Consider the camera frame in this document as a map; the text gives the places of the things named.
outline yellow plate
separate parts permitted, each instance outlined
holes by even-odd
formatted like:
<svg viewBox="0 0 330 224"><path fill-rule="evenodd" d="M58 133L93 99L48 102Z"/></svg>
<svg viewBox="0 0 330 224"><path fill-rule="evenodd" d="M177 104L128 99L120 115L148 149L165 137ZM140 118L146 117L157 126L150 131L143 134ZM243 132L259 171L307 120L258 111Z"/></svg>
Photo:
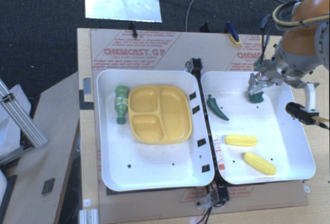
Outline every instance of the yellow plate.
<svg viewBox="0 0 330 224"><path fill-rule="evenodd" d="M147 144L174 144L192 132L188 100L170 85L145 85L128 97L129 124L133 135Z"/></svg>

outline corn cob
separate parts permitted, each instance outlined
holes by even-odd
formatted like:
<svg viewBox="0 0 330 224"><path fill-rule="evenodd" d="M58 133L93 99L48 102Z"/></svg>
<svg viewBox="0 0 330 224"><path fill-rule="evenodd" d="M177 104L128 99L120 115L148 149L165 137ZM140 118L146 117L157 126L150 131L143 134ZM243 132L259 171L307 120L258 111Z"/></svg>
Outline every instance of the corn cob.
<svg viewBox="0 0 330 224"><path fill-rule="evenodd" d="M260 172L264 173L265 175L273 176L276 174L276 167L265 160L264 158L261 158L260 156L247 152L244 155L244 160L255 169L259 170Z"/></svg>
<svg viewBox="0 0 330 224"><path fill-rule="evenodd" d="M228 134L225 137L225 143L237 146L256 146L258 139L251 135Z"/></svg>

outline bottle cap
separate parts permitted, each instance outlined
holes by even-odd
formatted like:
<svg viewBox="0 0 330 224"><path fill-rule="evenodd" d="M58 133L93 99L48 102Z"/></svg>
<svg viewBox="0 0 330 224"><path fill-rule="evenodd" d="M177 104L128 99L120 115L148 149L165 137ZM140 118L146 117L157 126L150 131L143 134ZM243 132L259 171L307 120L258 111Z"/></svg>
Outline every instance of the bottle cap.
<svg viewBox="0 0 330 224"><path fill-rule="evenodd" d="M125 124L125 122L126 122L126 120L125 120L124 117L118 117L118 118L117 118L117 123L118 123L118 124Z"/></svg>

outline green bottle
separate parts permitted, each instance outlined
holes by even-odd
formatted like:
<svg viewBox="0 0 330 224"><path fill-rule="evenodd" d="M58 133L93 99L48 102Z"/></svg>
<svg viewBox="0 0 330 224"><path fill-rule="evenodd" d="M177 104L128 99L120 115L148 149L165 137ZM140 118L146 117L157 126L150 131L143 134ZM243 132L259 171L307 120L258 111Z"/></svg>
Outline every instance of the green bottle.
<svg viewBox="0 0 330 224"><path fill-rule="evenodd" d="M127 95L128 95L128 87L126 86L118 86L115 89L115 102L114 108L117 111L117 123L118 124L125 124L125 113L128 109L127 107Z"/></svg>

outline green chili pepper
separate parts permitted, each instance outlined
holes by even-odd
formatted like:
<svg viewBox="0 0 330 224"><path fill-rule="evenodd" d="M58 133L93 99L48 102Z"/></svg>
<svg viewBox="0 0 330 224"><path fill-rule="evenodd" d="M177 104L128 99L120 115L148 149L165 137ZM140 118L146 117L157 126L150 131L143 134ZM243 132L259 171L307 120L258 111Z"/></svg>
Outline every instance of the green chili pepper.
<svg viewBox="0 0 330 224"><path fill-rule="evenodd" d="M208 94L208 100L206 101L206 103L216 116L224 120L229 120L227 116L223 114L223 112L220 110L220 108L217 105L216 99L212 98L211 94Z"/></svg>

